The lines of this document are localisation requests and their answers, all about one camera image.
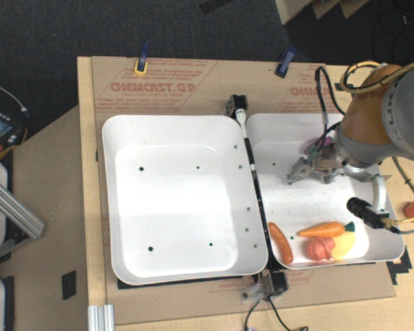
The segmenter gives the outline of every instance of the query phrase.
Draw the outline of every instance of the cardboard sheet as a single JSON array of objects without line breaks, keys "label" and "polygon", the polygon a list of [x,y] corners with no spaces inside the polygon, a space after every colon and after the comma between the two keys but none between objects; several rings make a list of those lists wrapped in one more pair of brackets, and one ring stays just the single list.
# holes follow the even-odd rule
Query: cardboard sheet
[{"label": "cardboard sheet", "polygon": [[[119,288],[110,262],[101,128],[116,114],[219,114],[232,94],[247,96],[247,117],[260,112],[320,112],[314,81],[320,64],[291,63],[281,79],[274,73],[275,62],[149,59],[146,75],[139,77],[133,72],[135,61],[92,58],[106,288],[116,324],[248,311],[239,291],[253,284],[252,277]],[[336,112],[326,86],[322,92],[327,110]],[[275,299],[278,308],[395,295],[385,263],[287,270],[286,275],[290,289]]]}]

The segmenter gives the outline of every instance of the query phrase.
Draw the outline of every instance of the toy tomato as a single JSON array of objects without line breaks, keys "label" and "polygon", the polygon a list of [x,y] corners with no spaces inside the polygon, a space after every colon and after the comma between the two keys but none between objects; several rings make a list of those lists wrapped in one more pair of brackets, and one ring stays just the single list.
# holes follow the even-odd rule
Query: toy tomato
[{"label": "toy tomato", "polygon": [[414,217],[414,201],[409,203],[405,207],[405,216],[407,216],[408,218],[413,218]]}]

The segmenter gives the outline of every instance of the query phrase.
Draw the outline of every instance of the white tray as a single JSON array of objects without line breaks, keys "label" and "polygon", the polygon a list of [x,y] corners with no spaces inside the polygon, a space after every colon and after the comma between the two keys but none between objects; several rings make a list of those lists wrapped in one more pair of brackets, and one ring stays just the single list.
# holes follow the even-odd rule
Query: white tray
[{"label": "white tray", "polygon": [[[338,114],[329,116],[330,124],[342,120]],[[255,114],[247,122],[255,164],[262,192],[267,222],[276,223],[290,241],[294,260],[291,269],[314,268],[325,265],[344,265],[398,259],[404,251],[402,236],[387,230],[374,230],[346,209],[351,197],[373,202],[373,187],[350,177],[338,176],[323,184],[317,175],[288,185],[287,174],[310,142],[323,131],[320,114]],[[371,170],[379,173],[378,167]],[[386,209],[395,219],[389,198]],[[304,253],[307,238],[297,232],[326,221],[355,223],[356,242],[344,260],[313,261]],[[275,257],[279,252],[272,243]]]},{"label": "white tray", "polygon": [[264,269],[264,230],[234,120],[118,115],[102,138],[119,279],[144,285]]}]

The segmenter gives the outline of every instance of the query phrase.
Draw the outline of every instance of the dark gray floor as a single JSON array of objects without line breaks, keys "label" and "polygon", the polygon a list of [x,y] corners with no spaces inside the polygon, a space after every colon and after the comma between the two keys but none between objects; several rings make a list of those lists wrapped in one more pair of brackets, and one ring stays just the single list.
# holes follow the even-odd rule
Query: dark gray floor
[{"label": "dark gray floor", "polygon": [[[318,21],[307,7],[286,26],[275,0],[234,0],[206,14],[207,1],[0,0],[0,85],[39,131],[77,104],[78,56],[138,55],[144,39],[150,57],[275,61],[293,45],[296,61],[414,60],[414,0],[373,0],[350,19],[336,7]],[[386,12],[396,8],[411,21],[405,28],[400,12]]]}]

